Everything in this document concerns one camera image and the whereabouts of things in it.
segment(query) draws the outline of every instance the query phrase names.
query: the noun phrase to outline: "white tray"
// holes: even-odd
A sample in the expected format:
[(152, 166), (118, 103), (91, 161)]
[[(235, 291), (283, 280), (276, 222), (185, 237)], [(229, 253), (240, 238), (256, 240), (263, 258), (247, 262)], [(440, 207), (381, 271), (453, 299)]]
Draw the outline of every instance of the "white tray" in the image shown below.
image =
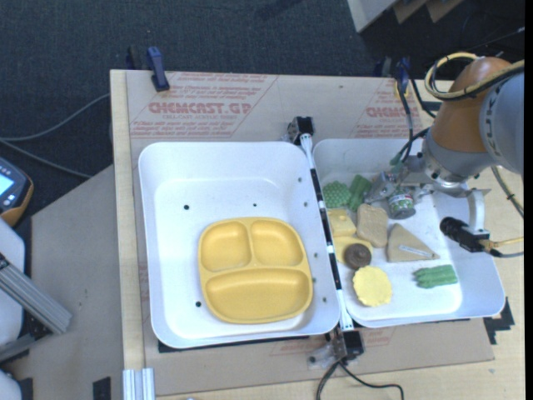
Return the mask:
[[(320, 210), (303, 151), (286, 142), (157, 142), (139, 157), (152, 327), (172, 348), (327, 333), (340, 316)], [(299, 233), (313, 299), (264, 324), (217, 319), (202, 297), (197, 244), (228, 218), (279, 218)]]
[[(398, 139), (327, 139), (313, 150), (316, 171), (322, 187), (333, 181), (350, 186), (356, 174), (372, 179), (404, 145)], [(386, 203), (377, 202), (386, 208)], [(426, 243), (441, 258), (436, 261), (388, 262), (385, 248), (374, 248), (371, 265), (383, 269), (392, 284), (390, 303), (367, 307), (359, 302), (352, 285), (353, 270), (339, 263), (346, 309), (362, 326), (382, 328), (407, 323), (423, 323), (460, 318), (494, 316), (505, 304), (505, 294), (493, 258), (483, 252), (470, 253), (445, 237), (439, 229), (444, 217), (469, 220), (468, 203), (435, 192), (416, 205), (416, 214), (400, 223)], [(459, 282), (433, 289), (417, 287), (412, 273), (418, 268), (451, 264)]]

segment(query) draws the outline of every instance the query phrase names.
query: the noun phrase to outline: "black floor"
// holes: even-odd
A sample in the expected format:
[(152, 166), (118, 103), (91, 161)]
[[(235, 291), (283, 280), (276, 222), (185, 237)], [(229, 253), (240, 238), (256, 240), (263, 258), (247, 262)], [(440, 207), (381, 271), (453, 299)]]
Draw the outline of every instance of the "black floor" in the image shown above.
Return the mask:
[[(526, 0), (465, 0), (437, 23), (425, 8), (402, 25), (385, 12), (361, 34), (346, 0), (0, 0), (0, 9), (2, 140), (46, 130), (109, 93), (109, 71), (127, 67), (131, 45), (159, 47), (167, 70), (371, 76), (383, 58), (409, 57), (416, 78), (448, 53), (514, 62), (525, 48), (515, 32)], [(103, 98), (47, 135), (8, 143), (91, 176), (112, 163), (110, 117)], [(35, 183), (26, 218), (84, 181), (5, 141), (0, 157)]]

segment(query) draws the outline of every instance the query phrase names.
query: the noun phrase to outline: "yellow divided plate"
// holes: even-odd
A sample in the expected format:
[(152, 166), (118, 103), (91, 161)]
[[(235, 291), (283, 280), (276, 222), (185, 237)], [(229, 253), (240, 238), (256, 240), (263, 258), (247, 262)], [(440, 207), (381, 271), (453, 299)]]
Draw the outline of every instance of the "yellow divided plate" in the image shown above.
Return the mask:
[(213, 223), (200, 236), (198, 268), (207, 306), (226, 322), (275, 322), (303, 313), (311, 303), (305, 248), (280, 219)]

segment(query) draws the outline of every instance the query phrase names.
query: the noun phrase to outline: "blue screen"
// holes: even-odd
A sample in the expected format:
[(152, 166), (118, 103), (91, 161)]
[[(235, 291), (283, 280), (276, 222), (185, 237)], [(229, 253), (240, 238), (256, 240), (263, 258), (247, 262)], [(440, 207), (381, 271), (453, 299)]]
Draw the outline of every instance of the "blue screen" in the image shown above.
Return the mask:
[(8, 177), (4, 177), (0, 173), (0, 196), (4, 194), (9, 187), (11, 187), (15, 182), (9, 179)]

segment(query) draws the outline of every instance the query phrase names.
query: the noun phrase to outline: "brown round object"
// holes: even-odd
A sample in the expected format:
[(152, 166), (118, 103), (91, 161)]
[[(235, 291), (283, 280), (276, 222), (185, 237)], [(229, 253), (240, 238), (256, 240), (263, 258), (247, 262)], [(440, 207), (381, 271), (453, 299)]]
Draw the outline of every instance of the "brown round object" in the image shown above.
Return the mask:
[(355, 270), (368, 265), (371, 258), (370, 249), (360, 243), (351, 244), (344, 252), (344, 262)]

